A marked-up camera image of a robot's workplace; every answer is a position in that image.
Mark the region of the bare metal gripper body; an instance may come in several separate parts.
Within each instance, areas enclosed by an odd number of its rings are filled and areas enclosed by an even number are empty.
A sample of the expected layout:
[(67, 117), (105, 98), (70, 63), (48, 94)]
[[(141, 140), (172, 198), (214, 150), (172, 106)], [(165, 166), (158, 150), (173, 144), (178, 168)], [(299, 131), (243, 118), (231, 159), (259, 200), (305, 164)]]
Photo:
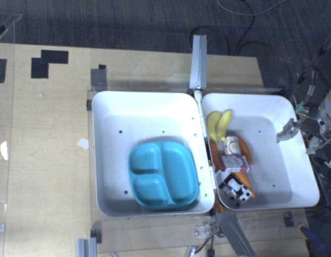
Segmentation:
[(306, 137), (316, 137), (331, 143), (331, 118), (319, 116), (316, 112), (302, 111), (297, 122), (298, 128)]

